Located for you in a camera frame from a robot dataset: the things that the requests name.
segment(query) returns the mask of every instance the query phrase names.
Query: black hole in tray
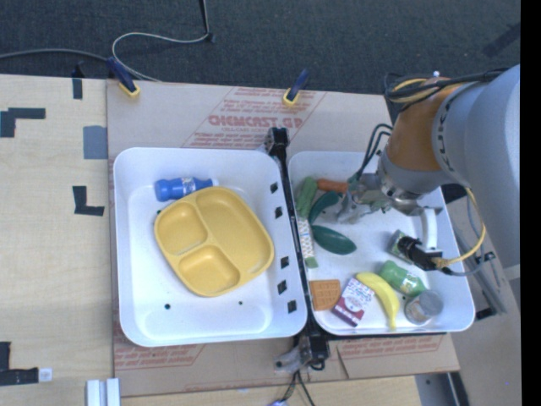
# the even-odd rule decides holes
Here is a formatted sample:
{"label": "black hole in tray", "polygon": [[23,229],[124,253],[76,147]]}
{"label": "black hole in tray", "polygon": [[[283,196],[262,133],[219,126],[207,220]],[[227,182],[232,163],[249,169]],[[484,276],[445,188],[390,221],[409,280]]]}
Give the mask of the black hole in tray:
{"label": "black hole in tray", "polygon": [[288,313],[293,313],[296,309],[297,309],[297,301],[296,300],[289,301],[287,303],[287,312]]}
{"label": "black hole in tray", "polygon": [[278,283],[278,294],[283,294],[287,290],[286,280]]}

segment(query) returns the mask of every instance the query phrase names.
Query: white tray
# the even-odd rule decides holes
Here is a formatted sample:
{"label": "white tray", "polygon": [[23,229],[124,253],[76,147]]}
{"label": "white tray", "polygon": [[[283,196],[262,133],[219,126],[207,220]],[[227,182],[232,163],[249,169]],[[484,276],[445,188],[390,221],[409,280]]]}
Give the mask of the white tray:
{"label": "white tray", "polygon": [[[345,181],[360,167],[363,154],[352,152],[300,152],[291,158],[288,169],[291,179],[292,191],[297,194],[304,179],[328,178],[336,181]],[[367,172],[375,170],[376,161],[367,167]],[[456,241],[451,228],[445,202],[441,191],[426,195],[419,201],[422,206],[441,208],[436,216],[438,247],[443,250],[447,258],[458,256]],[[315,311],[314,316],[320,326],[337,336],[351,335],[380,335],[380,334],[408,334],[419,332],[456,332],[467,329],[475,316],[475,307],[471,291],[465,277],[450,277],[441,272],[424,272],[387,252],[391,235],[400,229],[414,237],[423,237],[423,225],[420,217],[407,217],[398,211],[390,210],[387,213],[378,211],[362,217],[359,222],[339,224],[333,221],[333,216],[320,215],[316,224],[325,225],[348,236],[357,249],[350,255],[335,255],[314,244],[315,258],[318,268],[307,269],[308,280],[338,279],[342,289],[349,278],[361,271],[377,272],[386,260],[393,260],[399,266],[405,267],[418,274],[424,284],[438,292],[443,301],[443,312],[422,326],[410,323],[403,313],[406,299],[398,294],[401,300],[401,309],[396,318],[396,330],[390,331],[387,318],[382,306],[374,301],[369,304],[363,319],[355,328],[332,314],[330,310]],[[458,262],[451,269],[463,272],[463,265]]]}
{"label": "white tray", "polygon": [[[216,178],[236,191],[275,246],[265,272],[222,296],[190,292],[154,237],[157,212],[172,203],[156,200],[154,182],[187,176]],[[304,327],[303,286],[272,158],[260,151],[132,148],[118,155],[113,178],[120,324],[132,342],[155,347],[291,337]]]}

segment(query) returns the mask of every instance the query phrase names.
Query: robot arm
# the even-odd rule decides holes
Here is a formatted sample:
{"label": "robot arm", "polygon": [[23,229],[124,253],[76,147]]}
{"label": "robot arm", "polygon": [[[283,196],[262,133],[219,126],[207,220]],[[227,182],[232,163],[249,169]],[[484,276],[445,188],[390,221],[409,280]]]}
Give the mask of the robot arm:
{"label": "robot arm", "polygon": [[490,78],[409,89],[377,172],[350,179],[349,206],[419,215],[417,199],[460,184],[475,194],[502,265],[520,263],[520,65]]}

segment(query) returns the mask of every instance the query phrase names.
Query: blue bottle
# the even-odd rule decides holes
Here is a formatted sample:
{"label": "blue bottle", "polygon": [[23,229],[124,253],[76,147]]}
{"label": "blue bottle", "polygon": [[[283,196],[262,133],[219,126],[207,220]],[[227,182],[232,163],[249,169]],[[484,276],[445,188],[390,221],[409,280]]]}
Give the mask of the blue bottle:
{"label": "blue bottle", "polygon": [[178,200],[198,189],[216,186],[215,179],[201,180],[197,178],[160,179],[154,184],[158,201]]}

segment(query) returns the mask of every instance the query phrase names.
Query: brown waffle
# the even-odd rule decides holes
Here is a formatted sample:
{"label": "brown waffle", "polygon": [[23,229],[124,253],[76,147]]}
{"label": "brown waffle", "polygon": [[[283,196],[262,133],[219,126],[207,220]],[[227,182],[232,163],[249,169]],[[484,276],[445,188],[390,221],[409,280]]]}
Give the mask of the brown waffle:
{"label": "brown waffle", "polygon": [[313,280],[309,282],[314,310],[330,310],[340,298],[339,280]]}

